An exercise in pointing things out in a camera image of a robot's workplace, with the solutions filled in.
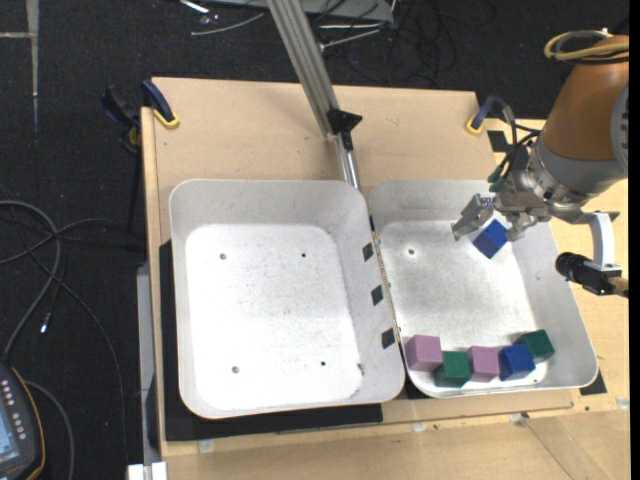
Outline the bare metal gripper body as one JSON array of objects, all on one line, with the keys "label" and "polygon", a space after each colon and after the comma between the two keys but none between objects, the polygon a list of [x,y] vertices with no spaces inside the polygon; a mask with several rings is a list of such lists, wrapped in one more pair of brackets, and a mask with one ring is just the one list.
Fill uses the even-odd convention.
[{"label": "bare metal gripper body", "polygon": [[513,170],[493,198],[493,207],[512,220],[549,220],[550,200],[556,192],[556,180],[539,159],[530,159],[525,167]]}]

